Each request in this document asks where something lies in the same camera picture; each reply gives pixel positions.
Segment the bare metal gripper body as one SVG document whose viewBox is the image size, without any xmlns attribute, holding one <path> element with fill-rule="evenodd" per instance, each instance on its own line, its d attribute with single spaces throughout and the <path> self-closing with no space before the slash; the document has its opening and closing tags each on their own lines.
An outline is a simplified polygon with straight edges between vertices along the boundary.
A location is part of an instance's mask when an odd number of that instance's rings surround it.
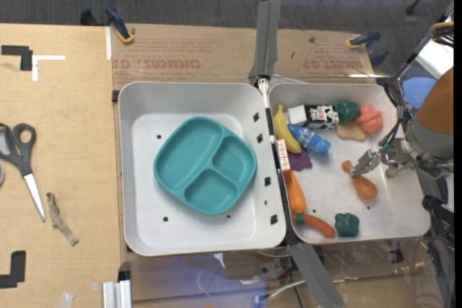
<svg viewBox="0 0 462 308">
<path fill-rule="evenodd" d="M 404 138 L 394 138 L 379 150 L 379 160 L 387 167 L 386 177 L 396 177 L 403 170 L 415 170 L 416 159 L 412 156 L 412 147 Z"/>
</svg>

